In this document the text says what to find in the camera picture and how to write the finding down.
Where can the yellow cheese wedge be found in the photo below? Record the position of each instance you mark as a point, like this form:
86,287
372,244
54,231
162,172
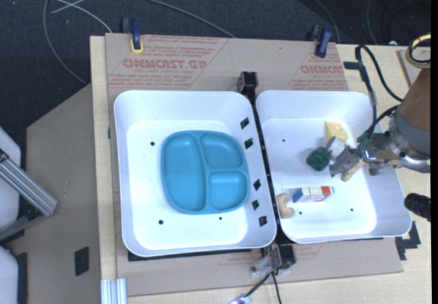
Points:
333,129

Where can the beige toy stick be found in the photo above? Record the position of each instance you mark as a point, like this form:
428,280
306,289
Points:
349,174

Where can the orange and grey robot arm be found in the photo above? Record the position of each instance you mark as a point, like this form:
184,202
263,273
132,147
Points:
415,104

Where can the beige toy cashew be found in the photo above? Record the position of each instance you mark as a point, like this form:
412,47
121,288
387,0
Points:
283,206

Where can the dark green toy vegetable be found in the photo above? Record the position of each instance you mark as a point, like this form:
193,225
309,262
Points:
317,159

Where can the black cylinder on white bracket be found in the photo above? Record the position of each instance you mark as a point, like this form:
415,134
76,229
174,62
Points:
418,205

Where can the blue divided plate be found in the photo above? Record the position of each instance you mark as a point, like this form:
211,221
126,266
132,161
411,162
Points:
186,172

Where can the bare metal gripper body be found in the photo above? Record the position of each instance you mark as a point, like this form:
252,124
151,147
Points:
383,153

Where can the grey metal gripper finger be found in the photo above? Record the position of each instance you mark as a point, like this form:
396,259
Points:
330,144
343,161

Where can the brown cardboard board red print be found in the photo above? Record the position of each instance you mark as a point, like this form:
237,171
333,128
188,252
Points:
212,59

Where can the white red blue carton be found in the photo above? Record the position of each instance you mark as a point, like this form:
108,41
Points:
313,193

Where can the white plastic tray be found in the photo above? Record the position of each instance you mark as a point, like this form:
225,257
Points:
143,172
308,227

